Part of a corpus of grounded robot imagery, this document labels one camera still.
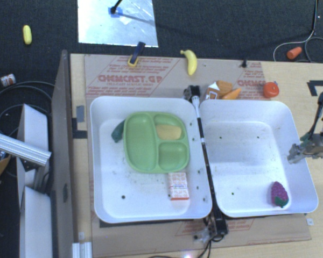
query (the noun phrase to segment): tin can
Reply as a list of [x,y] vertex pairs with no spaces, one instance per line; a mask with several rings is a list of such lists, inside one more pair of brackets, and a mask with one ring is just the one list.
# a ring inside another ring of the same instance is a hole
[[10,85],[16,84],[16,77],[14,74],[9,74],[0,77],[0,82],[3,87],[8,87]]

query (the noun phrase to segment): toy banana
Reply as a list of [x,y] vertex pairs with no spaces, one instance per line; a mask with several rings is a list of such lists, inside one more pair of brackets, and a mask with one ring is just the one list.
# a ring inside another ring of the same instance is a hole
[[194,74],[198,67],[198,59],[196,58],[195,53],[188,49],[186,51],[181,50],[181,54],[185,55],[188,59],[188,75]]

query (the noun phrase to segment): green divided plate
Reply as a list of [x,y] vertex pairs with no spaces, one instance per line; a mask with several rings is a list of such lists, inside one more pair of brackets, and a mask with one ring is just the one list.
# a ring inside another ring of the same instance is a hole
[[[162,140],[156,125],[181,128],[177,140]],[[124,151],[128,164],[144,173],[169,173],[180,171],[189,162],[189,142],[182,120],[173,114],[137,112],[124,122]]]

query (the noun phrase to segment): yellow corn toy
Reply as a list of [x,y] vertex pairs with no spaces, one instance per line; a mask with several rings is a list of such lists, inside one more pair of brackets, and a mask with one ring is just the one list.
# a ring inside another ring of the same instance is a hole
[[32,34],[31,34],[31,29],[28,25],[23,26],[23,38],[24,38],[24,43],[27,45],[30,45],[32,42]]

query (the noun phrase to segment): white tray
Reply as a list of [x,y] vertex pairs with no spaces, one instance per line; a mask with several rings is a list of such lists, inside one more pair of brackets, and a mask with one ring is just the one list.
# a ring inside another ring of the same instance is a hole
[[[306,160],[289,164],[299,137],[289,108],[274,101],[204,101],[203,131],[216,200],[230,217],[308,213],[318,198]],[[289,196],[272,205],[271,186],[280,182]]]
[[[185,124],[190,160],[187,174],[189,200],[171,201],[167,174],[133,170],[125,159],[123,140],[115,143],[111,133],[128,115],[139,111],[167,112]],[[177,98],[103,96],[90,106],[94,164],[94,207],[108,223],[200,219],[212,209],[199,127],[191,103]]]

